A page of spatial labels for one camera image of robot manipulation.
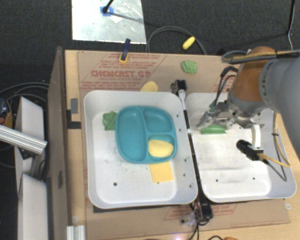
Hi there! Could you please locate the green lettuce leaf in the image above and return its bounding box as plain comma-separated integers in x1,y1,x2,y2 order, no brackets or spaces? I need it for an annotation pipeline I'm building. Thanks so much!
102,110,119,131

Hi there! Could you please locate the green sprinkled doughnut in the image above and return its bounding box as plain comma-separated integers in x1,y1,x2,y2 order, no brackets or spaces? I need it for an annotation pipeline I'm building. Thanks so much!
181,59,199,74

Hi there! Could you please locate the thin black and white rod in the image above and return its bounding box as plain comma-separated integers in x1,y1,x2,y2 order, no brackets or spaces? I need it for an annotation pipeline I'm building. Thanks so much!
178,88,208,210

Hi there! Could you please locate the black cylinder on white bracket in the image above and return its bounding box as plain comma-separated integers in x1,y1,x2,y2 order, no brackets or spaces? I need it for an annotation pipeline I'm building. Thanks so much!
235,123,264,161

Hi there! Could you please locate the white plastic tray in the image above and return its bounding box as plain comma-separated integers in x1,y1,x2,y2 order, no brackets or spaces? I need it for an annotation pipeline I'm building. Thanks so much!
185,91,297,204
83,89,199,210

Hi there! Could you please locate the flat yellow toy chip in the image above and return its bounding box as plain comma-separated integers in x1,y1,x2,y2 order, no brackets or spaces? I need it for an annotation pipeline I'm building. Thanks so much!
140,80,159,93

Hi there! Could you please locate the brown cardboard board red print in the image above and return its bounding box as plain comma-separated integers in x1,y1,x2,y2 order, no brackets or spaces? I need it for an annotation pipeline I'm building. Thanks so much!
77,50,291,229

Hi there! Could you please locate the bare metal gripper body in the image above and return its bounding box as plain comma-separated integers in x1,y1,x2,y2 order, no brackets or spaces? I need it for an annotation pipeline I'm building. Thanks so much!
215,100,265,130

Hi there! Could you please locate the yellow toy corn cob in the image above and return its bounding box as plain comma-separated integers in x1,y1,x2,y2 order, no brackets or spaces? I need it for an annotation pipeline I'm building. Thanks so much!
182,36,196,51

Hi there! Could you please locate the blue divided plate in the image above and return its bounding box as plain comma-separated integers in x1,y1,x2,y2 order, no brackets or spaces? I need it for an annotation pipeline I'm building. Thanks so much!
115,105,178,165

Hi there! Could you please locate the green pea pod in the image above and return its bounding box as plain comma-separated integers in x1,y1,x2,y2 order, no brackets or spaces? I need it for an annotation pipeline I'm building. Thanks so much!
200,124,227,135

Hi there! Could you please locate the yellow toy potato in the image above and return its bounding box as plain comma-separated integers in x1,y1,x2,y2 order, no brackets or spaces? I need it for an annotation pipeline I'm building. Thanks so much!
148,139,175,158

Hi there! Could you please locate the yellow cheese slice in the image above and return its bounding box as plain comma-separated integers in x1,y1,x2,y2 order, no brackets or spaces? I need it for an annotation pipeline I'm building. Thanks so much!
149,160,175,184

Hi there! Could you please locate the black block with thin wires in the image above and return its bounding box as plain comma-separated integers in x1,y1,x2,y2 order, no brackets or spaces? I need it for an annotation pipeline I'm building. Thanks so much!
170,79,188,95
189,203,213,225

